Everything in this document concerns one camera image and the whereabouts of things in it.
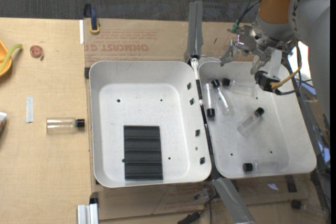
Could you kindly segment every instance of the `wooden surface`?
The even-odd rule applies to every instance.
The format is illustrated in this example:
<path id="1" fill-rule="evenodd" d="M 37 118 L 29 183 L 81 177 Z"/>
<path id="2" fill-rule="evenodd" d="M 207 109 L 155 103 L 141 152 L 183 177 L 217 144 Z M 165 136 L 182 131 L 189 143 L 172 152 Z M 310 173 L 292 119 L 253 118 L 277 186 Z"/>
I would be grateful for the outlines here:
<path id="1" fill-rule="evenodd" d="M 1 223 L 76 223 L 76 206 L 91 195 L 89 132 L 49 135 L 46 118 L 88 119 L 84 47 L 78 20 L 0 18 L 0 39 L 17 43 L 11 70 L 0 78 L 0 111 L 8 114 L 0 135 Z M 45 53 L 29 54 L 32 45 Z M 26 98 L 34 98 L 34 121 L 26 123 Z M 317 201 L 312 183 L 305 189 Z M 248 206 L 258 223 L 323 223 L 293 212 L 288 201 Z M 187 215 L 125 218 L 102 223 L 177 223 Z M 226 209 L 214 205 L 213 223 L 231 223 Z M 206 211 L 196 223 L 209 223 Z"/>

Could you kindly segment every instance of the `glass bottle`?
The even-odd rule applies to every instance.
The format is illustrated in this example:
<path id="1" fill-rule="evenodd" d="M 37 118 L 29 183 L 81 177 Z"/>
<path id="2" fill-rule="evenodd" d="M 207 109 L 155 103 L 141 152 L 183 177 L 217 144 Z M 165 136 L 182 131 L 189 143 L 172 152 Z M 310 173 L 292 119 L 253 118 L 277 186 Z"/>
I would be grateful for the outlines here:
<path id="1" fill-rule="evenodd" d="M 225 89 L 221 87 L 219 80 L 215 79 L 211 82 L 214 86 L 214 94 L 216 104 L 219 106 L 223 113 L 232 113 L 233 106 L 231 104 L 230 98 L 228 98 Z"/>
<path id="2" fill-rule="evenodd" d="M 84 119 L 47 118 L 47 133 L 75 132 L 78 128 L 85 127 Z"/>
<path id="3" fill-rule="evenodd" d="M 209 83 L 204 85 L 205 90 L 205 98 L 204 98 L 204 105 L 206 109 L 206 115 L 209 118 L 213 118 L 215 116 L 215 108 L 214 108 L 214 102 L 213 102 L 213 96 L 212 96 L 212 89 Z"/>
<path id="4" fill-rule="evenodd" d="M 307 203 L 299 200 L 292 200 L 290 203 L 291 207 L 295 210 L 306 211 L 311 214 L 314 214 L 318 217 L 326 220 L 329 217 L 329 212 L 326 208 L 322 208 L 320 205 L 314 205 L 311 203 Z"/>
<path id="5" fill-rule="evenodd" d="M 252 95 L 255 89 L 255 83 L 244 80 L 232 80 L 228 78 L 222 79 L 222 86 L 227 87 L 230 91 L 239 92 L 242 94 Z"/>
<path id="6" fill-rule="evenodd" d="M 251 115 L 238 123 L 237 131 L 242 135 L 247 135 L 251 128 L 261 120 L 264 112 L 263 108 L 257 108 Z"/>

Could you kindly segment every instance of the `robotic hand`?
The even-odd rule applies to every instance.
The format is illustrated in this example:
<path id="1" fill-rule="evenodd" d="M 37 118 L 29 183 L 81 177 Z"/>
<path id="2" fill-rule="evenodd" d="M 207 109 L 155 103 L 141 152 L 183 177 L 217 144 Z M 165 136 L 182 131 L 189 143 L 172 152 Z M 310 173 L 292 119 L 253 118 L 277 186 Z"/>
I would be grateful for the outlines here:
<path id="1" fill-rule="evenodd" d="M 232 32 L 238 35 L 236 49 L 255 55 L 251 74 L 256 82 L 277 94 L 281 94 L 278 87 L 290 78 L 280 81 L 276 65 L 297 47 L 299 68 L 293 77 L 301 68 L 298 41 L 307 45 L 311 79 L 330 123 L 330 0 L 262 0 L 252 26 L 236 24 Z M 275 71 L 259 71 L 269 60 Z"/>

